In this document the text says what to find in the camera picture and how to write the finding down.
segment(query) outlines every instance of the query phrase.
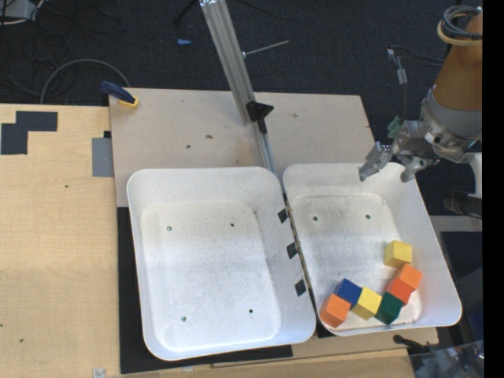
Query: toy block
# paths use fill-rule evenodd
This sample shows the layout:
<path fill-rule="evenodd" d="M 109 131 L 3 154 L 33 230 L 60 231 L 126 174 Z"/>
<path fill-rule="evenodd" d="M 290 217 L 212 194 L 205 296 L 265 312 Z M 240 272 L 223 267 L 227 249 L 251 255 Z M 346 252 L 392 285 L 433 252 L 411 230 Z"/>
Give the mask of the toy block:
<path fill-rule="evenodd" d="M 420 285 L 420 281 L 422 280 L 423 273 L 415 269 L 412 265 L 404 264 L 401 268 L 395 272 L 395 277 L 401 279 L 415 291 L 418 289 Z"/>
<path fill-rule="evenodd" d="M 393 268 L 399 268 L 405 263 L 411 263 L 411 245 L 394 239 L 385 246 L 384 264 Z"/>
<path fill-rule="evenodd" d="M 368 320 L 370 317 L 376 315 L 378 308 L 380 308 L 380 303 L 381 295 L 364 286 L 357 304 L 352 308 L 352 312 L 362 319 Z"/>
<path fill-rule="evenodd" d="M 391 324 L 401 312 L 402 301 L 389 292 L 384 292 L 381 297 L 380 307 L 375 318 L 384 324 Z"/>
<path fill-rule="evenodd" d="M 415 290 L 405 281 L 395 277 L 387 283 L 385 291 L 399 298 L 405 306 L 410 300 L 411 293 Z"/>
<path fill-rule="evenodd" d="M 321 320 L 331 328 L 337 328 L 347 318 L 350 303 L 338 295 L 331 293 L 322 303 L 319 315 Z"/>
<path fill-rule="evenodd" d="M 353 307 L 357 304 L 361 291 L 362 289 L 357 284 L 352 283 L 348 279 L 343 279 L 335 287 L 333 294 L 348 301 Z"/>

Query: blue cube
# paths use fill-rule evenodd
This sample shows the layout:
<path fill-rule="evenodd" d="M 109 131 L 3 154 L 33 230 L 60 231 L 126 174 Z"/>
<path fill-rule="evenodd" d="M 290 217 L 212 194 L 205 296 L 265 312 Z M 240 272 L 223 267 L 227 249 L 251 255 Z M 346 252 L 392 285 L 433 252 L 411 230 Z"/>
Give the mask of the blue cube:
<path fill-rule="evenodd" d="M 362 288 L 348 279 L 343 279 L 334 289 L 334 294 L 348 301 L 352 307 L 357 304 Z"/>

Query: orange cube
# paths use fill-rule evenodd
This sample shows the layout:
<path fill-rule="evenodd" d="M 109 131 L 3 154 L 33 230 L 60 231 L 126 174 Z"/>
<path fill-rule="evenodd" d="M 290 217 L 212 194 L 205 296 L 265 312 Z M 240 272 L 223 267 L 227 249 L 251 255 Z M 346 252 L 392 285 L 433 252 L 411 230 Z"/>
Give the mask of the orange cube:
<path fill-rule="evenodd" d="M 350 303 L 336 294 L 329 295 L 322 303 L 319 315 L 331 328 L 337 328 L 347 318 Z"/>
<path fill-rule="evenodd" d="M 412 287 L 413 290 L 418 289 L 418 286 L 420 285 L 420 281 L 422 280 L 422 276 L 423 276 L 422 272 L 418 269 L 415 269 L 409 263 L 405 263 L 395 273 L 395 277 L 404 281 L 406 284 L 408 284 L 410 287 Z"/>
<path fill-rule="evenodd" d="M 398 277 L 395 277 L 387 283 L 385 291 L 394 295 L 394 297 L 399 298 L 405 306 L 410 300 L 411 293 L 415 290 L 408 283 L 405 283 Z"/>

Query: black bracket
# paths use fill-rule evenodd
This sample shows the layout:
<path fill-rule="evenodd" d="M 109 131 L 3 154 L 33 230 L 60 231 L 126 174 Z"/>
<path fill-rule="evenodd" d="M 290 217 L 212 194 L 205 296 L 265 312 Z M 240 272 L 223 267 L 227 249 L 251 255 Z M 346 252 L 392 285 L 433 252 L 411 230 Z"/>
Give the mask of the black bracket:
<path fill-rule="evenodd" d="M 251 121 L 258 123 L 261 133 L 267 133 L 265 117 L 273 110 L 273 106 L 261 104 L 260 102 L 249 101 L 246 104 L 246 110 L 249 113 Z"/>

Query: green cube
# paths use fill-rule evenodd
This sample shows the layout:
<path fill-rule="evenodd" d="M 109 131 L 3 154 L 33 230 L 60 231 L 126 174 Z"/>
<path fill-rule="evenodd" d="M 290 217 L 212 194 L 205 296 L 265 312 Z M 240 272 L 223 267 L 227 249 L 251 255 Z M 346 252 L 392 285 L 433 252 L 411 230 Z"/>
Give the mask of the green cube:
<path fill-rule="evenodd" d="M 402 305 L 402 301 L 399 298 L 385 291 L 375 318 L 384 324 L 391 324 L 399 316 Z"/>

